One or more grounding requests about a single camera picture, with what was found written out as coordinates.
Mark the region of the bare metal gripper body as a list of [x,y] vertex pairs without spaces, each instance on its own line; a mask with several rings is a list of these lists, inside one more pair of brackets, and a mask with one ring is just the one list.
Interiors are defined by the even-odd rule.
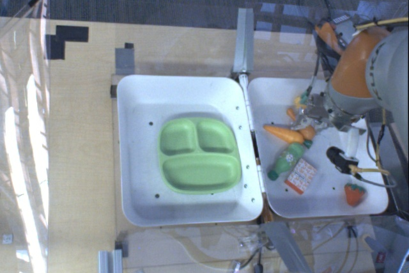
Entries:
[[329,93],[314,93],[307,102],[305,115],[318,129],[334,127],[341,130],[341,109]]

